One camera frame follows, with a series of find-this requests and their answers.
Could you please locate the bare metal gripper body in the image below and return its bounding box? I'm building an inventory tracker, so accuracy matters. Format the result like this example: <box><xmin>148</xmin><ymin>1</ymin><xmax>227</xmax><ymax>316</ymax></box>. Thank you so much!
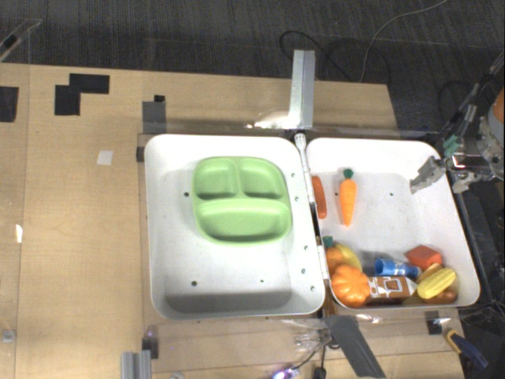
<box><xmin>448</xmin><ymin>139</ymin><xmax>503</xmax><ymax>183</ymax></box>

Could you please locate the white plastic tray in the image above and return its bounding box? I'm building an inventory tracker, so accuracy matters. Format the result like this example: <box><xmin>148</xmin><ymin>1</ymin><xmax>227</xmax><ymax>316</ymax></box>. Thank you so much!
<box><xmin>305</xmin><ymin>137</ymin><xmax>482</xmax><ymax>310</ymax></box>
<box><xmin>143</xmin><ymin>133</ymin><xmax>327</xmax><ymax>321</ymax></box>

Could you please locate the orange box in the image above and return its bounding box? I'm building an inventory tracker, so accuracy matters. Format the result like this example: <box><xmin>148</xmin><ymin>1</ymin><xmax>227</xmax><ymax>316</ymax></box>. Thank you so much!
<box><xmin>406</xmin><ymin>244</ymin><xmax>443</xmax><ymax>272</ymax></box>

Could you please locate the orange toy carrot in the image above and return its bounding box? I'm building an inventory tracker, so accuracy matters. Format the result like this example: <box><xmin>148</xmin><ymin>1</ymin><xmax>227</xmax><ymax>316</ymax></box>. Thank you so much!
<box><xmin>339</xmin><ymin>167</ymin><xmax>358</xmax><ymax>228</ymax></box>

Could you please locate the yellow-orange toy bread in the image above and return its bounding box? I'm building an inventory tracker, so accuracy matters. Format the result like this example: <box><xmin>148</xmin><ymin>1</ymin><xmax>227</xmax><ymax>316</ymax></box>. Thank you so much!
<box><xmin>415</xmin><ymin>262</ymin><xmax>443</xmax><ymax>284</ymax></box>

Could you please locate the blue plastic bottle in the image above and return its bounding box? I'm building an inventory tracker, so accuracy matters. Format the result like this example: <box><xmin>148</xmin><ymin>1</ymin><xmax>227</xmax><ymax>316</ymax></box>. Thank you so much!
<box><xmin>373</xmin><ymin>257</ymin><xmax>423</xmax><ymax>280</ymax></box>

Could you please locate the yellow toy corn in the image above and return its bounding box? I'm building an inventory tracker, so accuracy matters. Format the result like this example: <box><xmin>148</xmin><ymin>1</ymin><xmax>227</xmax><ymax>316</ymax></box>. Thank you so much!
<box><xmin>416</xmin><ymin>267</ymin><xmax>458</xmax><ymax>300</ymax></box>

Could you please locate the orange toy sausage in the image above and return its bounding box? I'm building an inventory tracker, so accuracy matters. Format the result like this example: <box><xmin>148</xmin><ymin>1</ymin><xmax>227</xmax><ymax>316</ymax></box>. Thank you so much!
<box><xmin>311</xmin><ymin>174</ymin><xmax>328</xmax><ymax>220</ymax></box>

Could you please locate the yellow toy banana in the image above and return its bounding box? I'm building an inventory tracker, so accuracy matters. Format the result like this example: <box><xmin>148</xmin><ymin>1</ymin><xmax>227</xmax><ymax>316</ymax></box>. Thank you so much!
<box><xmin>335</xmin><ymin>242</ymin><xmax>364</xmax><ymax>272</ymax></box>

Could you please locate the red-brown toy sausage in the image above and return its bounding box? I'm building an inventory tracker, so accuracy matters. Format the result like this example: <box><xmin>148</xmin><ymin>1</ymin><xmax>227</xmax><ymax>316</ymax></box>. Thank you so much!
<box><xmin>423</xmin><ymin>287</ymin><xmax>459</xmax><ymax>306</ymax></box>

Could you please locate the brown and white carton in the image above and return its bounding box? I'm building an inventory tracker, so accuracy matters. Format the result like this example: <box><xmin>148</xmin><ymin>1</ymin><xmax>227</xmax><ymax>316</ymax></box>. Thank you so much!
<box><xmin>366</xmin><ymin>275</ymin><xmax>419</xmax><ymax>306</ymax></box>

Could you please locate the orange toy fruit green stem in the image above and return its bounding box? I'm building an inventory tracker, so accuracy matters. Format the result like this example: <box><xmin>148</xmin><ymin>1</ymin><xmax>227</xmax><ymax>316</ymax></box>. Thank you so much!
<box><xmin>322</xmin><ymin>235</ymin><xmax>345</xmax><ymax>276</ymax></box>

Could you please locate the orange toy pumpkin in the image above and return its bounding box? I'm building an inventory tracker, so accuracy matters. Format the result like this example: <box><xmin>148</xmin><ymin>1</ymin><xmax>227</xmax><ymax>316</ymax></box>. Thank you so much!
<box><xmin>330</xmin><ymin>264</ymin><xmax>372</xmax><ymax>308</ymax></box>

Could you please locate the green divided plate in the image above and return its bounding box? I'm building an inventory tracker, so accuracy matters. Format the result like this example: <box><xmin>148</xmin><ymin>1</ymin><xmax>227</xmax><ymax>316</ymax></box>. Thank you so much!
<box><xmin>191</xmin><ymin>156</ymin><xmax>294</xmax><ymax>246</ymax></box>

